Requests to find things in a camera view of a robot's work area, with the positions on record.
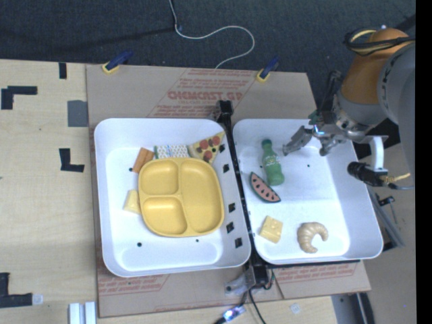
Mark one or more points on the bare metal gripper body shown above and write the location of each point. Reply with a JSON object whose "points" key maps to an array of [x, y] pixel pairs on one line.
{"points": [[341, 127]]}

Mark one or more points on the watermelon slice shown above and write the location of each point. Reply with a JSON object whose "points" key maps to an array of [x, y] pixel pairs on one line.
{"points": [[263, 187]]}

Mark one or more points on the yellow cheese wedge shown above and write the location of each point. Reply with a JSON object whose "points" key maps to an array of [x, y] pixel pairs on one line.
{"points": [[271, 229], [132, 202]]}

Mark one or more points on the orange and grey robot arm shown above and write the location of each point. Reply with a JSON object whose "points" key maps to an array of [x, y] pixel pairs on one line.
{"points": [[378, 76]]}

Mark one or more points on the beige croissant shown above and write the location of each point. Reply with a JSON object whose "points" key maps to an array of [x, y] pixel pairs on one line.
{"points": [[310, 235]]}

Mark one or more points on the white patterned biscuit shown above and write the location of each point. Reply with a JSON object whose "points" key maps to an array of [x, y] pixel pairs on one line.
{"points": [[170, 151]]}

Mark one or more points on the brown cardboard board red print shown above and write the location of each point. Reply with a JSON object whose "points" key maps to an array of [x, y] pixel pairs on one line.
{"points": [[141, 89]]}

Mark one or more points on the black cylinder on white bracket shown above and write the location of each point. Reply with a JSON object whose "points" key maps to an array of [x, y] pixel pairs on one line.
{"points": [[369, 167]]}

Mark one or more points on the thin black rod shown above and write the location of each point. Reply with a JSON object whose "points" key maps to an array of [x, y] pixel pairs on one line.
{"points": [[238, 167]]}

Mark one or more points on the pizza slice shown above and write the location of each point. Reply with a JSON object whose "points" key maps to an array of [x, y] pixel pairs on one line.
{"points": [[206, 147]]}

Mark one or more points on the white plastic tray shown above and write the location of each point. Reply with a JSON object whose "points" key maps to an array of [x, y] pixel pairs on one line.
{"points": [[168, 251], [324, 187]]}

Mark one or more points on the green bottle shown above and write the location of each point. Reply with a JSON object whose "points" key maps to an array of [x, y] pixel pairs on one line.
{"points": [[272, 165]]}

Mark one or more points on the yellow divided plate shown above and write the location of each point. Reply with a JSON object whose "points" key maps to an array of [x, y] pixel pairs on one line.
{"points": [[182, 196]]}

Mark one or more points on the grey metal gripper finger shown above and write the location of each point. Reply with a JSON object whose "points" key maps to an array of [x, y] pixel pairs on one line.
{"points": [[297, 142], [329, 145]]}

